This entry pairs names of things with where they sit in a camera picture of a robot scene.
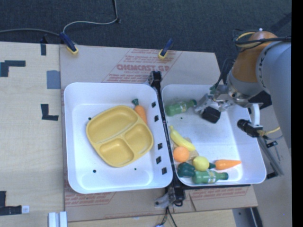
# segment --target wooden table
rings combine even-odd
[[[47,226],[49,212],[64,211],[61,91],[47,88],[47,72],[59,71],[59,45],[0,43],[1,64],[9,66],[0,77],[0,191],[6,206],[28,205],[30,213],[0,216],[0,226]],[[42,120],[41,104],[58,120]],[[156,226],[163,216],[119,218],[69,223],[86,226]],[[173,214],[181,226],[235,227],[232,210]],[[173,226],[169,218],[165,226]]]

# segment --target blue and yellow clamp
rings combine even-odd
[[[75,44],[73,41],[64,33],[59,33],[59,37],[64,41],[64,43],[67,45],[67,50],[72,54],[77,54],[79,50],[75,47]]]
[[[170,50],[172,48],[173,43],[174,43],[173,39],[170,38],[169,41],[164,46],[164,48],[160,50],[160,52],[158,54],[159,59],[164,59],[166,57],[167,52],[168,52],[168,50]]]

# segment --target banana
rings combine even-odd
[[[195,150],[195,146],[189,142],[188,140],[184,139],[178,131],[174,129],[174,127],[171,125],[169,126],[170,128],[170,138],[172,139],[173,142],[175,142],[178,146],[184,146],[186,147],[189,151]]]

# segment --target carrot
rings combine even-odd
[[[147,124],[147,118],[145,109],[143,106],[139,105],[139,100],[136,98],[132,101],[132,103],[135,105],[134,110],[139,114],[139,116],[143,119],[143,121]]]
[[[215,167],[217,170],[225,170],[242,163],[240,160],[216,160]]]

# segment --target yellow divided plate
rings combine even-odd
[[[99,156],[110,166],[126,166],[153,146],[152,132],[134,109],[119,105],[92,118],[86,135]]]

